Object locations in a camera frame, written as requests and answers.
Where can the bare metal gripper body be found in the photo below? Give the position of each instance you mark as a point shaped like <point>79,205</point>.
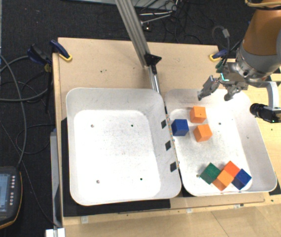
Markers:
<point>234,76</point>

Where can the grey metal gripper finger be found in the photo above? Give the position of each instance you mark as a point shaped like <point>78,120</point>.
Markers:
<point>206,88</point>
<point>231,92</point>

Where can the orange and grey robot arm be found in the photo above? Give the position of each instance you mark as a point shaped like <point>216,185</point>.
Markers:
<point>266,33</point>

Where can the orange cube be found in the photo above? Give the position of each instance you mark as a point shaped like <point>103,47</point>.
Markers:
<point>232,168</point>
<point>198,114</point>
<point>202,132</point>
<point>222,180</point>

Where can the blue cube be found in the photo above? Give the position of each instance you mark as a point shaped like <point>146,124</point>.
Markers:
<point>180,127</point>
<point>241,179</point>

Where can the white plastic tray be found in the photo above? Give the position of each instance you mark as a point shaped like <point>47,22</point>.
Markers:
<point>226,142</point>
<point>115,147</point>

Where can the green cube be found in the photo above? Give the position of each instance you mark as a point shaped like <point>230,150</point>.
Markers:
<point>210,173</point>

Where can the pale wood board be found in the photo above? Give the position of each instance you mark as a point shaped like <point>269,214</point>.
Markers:
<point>111,65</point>

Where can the black cylinder on white bracket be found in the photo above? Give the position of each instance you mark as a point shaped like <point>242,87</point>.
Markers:
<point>268,107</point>

